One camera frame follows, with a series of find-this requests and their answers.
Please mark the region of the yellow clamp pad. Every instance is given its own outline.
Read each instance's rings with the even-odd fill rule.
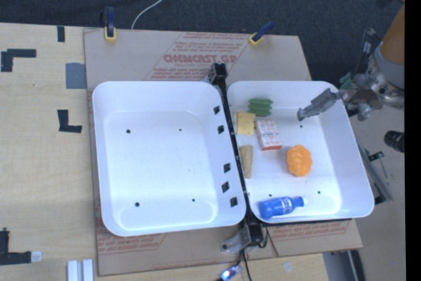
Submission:
[[[116,30],[116,28],[115,27],[113,28],[112,36],[108,36],[107,35],[107,27],[105,26],[104,27],[104,36],[105,36],[105,39],[107,41],[114,41],[117,38],[117,30]]]
[[[257,34],[257,32],[256,32],[256,33],[254,33],[254,34],[251,34],[251,35],[249,36],[249,43],[250,43],[250,45],[255,46],[255,45],[258,45],[258,44],[260,43],[260,41],[262,41],[262,38],[260,38],[260,39],[259,39],[259,40],[257,40],[257,41],[253,40],[253,36],[255,36],[256,34]]]

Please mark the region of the wooden table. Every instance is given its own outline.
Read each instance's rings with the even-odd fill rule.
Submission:
[[[0,72],[0,227],[9,251],[41,251],[42,262],[0,266],[0,280],[65,280],[66,262],[96,260],[86,89],[66,89],[65,64],[84,64],[83,28],[0,24],[0,50],[36,49]],[[82,132],[59,132],[57,111]],[[292,269],[284,268],[285,263]],[[104,280],[216,280],[229,265],[98,277]],[[327,280],[322,254],[249,261],[253,280]],[[247,280],[243,272],[236,280]]]

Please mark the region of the blue clamp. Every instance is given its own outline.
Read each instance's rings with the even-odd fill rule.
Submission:
[[[253,46],[260,43],[263,35],[269,33],[271,29],[274,27],[274,23],[272,21],[268,22],[266,25],[264,25],[259,31],[249,36],[249,43]]]
[[[117,38],[117,31],[114,25],[115,12],[114,7],[106,6],[101,12],[99,21],[101,27],[104,27],[104,36],[107,41],[114,41]]]

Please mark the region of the red and white box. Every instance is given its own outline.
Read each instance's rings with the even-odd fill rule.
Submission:
[[[277,150],[282,148],[276,123],[272,119],[256,120],[256,133],[260,148],[264,150]]]

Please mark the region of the gray floor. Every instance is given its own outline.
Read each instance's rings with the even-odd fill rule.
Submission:
[[[390,107],[374,111],[361,122],[351,117],[356,138],[363,148],[384,157],[372,162],[384,179],[393,200],[374,207],[371,215],[357,219],[364,247],[358,249],[364,276],[354,276],[347,252],[326,253],[330,281],[403,281],[407,279],[405,242],[405,155],[389,146],[384,135],[390,130],[404,132],[405,113]]]

